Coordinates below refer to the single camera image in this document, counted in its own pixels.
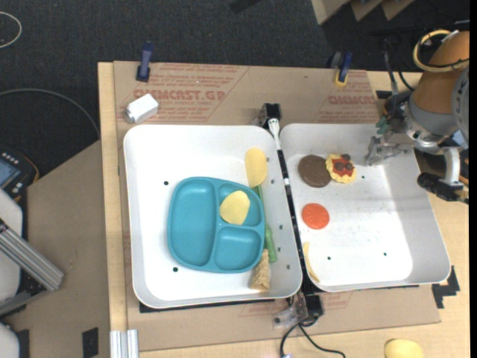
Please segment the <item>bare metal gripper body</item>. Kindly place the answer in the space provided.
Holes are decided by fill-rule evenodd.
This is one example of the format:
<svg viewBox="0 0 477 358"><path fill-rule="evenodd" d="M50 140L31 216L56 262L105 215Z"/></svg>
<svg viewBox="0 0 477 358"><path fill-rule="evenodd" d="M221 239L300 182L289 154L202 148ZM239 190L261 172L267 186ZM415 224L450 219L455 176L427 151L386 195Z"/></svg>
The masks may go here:
<svg viewBox="0 0 477 358"><path fill-rule="evenodd" d="M401 152L415 149L427 154L442 154L440 144L451 134L452 125L446 121L431 123L429 130L411 117L383 116L380 119L380 143L399 144Z"/></svg>

